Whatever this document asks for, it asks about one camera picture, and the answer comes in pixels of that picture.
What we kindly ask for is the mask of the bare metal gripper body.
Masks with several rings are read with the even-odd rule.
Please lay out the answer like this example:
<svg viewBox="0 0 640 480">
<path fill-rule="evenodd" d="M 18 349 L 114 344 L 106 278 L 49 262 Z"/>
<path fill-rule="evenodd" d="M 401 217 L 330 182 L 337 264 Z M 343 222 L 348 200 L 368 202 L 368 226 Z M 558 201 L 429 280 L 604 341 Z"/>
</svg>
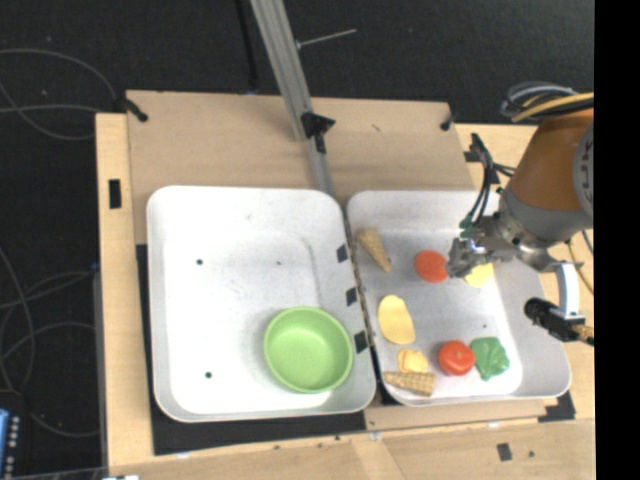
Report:
<svg viewBox="0 0 640 480">
<path fill-rule="evenodd" d="M 517 259 L 537 272 L 550 271 L 550 242 L 538 237 L 511 214 L 492 214 L 459 223 L 458 271 Z"/>
</svg>

